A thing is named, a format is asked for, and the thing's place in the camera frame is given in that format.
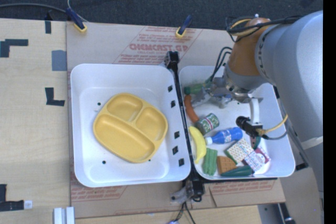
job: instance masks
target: orange sausage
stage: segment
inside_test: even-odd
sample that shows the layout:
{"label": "orange sausage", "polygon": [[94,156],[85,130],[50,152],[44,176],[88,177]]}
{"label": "orange sausage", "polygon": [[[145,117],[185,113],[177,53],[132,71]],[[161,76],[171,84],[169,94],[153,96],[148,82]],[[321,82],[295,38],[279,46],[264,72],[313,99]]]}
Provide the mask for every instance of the orange sausage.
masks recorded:
{"label": "orange sausage", "polygon": [[195,123],[199,120],[198,116],[196,115],[192,105],[191,105],[191,96],[187,94],[184,97],[184,106],[185,106],[185,112],[187,113],[189,119]]}

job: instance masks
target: toy banana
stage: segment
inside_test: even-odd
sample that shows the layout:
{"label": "toy banana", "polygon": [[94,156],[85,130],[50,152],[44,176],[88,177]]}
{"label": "toy banana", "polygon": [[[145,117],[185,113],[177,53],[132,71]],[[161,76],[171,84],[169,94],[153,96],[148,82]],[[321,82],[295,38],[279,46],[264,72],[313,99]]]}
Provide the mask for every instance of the toy banana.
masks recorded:
{"label": "toy banana", "polygon": [[189,132],[196,144],[196,159],[194,162],[197,164],[206,154],[205,139],[199,129],[194,126],[189,127]]}

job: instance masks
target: green can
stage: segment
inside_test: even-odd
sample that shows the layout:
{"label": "green can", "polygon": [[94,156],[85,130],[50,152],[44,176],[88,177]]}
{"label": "green can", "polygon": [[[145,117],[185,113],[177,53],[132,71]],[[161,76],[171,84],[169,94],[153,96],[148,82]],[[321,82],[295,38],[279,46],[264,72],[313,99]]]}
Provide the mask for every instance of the green can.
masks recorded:
{"label": "green can", "polygon": [[208,116],[195,123],[195,127],[199,129],[199,131],[203,135],[207,134],[208,132],[210,132],[211,130],[213,130],[218,126],[219,126],[219,119],[213,113],[210,113]]}

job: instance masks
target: water bottle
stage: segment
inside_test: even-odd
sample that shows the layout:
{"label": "water bottle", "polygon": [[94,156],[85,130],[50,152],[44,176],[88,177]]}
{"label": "water bottle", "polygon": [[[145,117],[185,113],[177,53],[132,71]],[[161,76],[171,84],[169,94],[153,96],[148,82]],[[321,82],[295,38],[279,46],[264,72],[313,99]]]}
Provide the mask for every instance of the water bottle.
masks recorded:
{"label": "water bottle", "polygon": [[239,127],[228,128],[218,131],[214,136],[205,137],[205,143],[207,145],[225,144],[233,140],[240,140],[243,138],[243,132]]}

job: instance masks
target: white bottle cap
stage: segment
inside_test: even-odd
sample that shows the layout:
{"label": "white bottle cap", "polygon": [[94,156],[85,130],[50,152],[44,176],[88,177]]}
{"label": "white bottle cap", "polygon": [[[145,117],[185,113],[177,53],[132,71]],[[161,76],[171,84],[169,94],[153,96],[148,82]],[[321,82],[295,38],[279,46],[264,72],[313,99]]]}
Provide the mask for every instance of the white bottle cap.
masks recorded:
{"label": "white bottle cap", "polygon": [[205,137],[205,144],[211,145],[212,144],[212,138],[211,137]]}

